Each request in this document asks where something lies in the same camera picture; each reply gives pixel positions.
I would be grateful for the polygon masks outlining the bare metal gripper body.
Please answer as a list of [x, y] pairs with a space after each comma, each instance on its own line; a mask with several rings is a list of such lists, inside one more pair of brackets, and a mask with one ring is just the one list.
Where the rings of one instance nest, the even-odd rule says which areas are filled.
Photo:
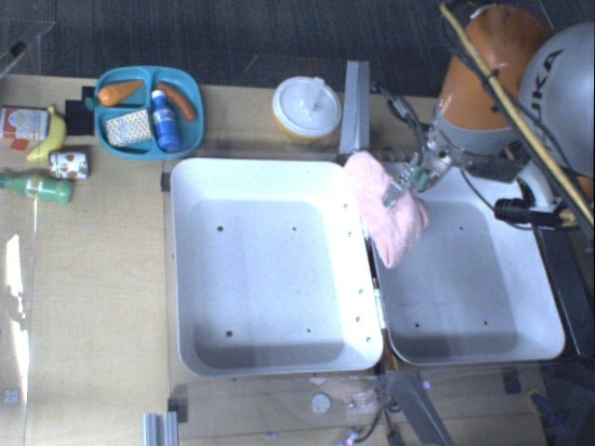
[[397, 172], [394, 177], [396, 187], [400, 191], [427, 191], [441, 180], [455, 158], [454, 146], [438, 139], [430, 140]]

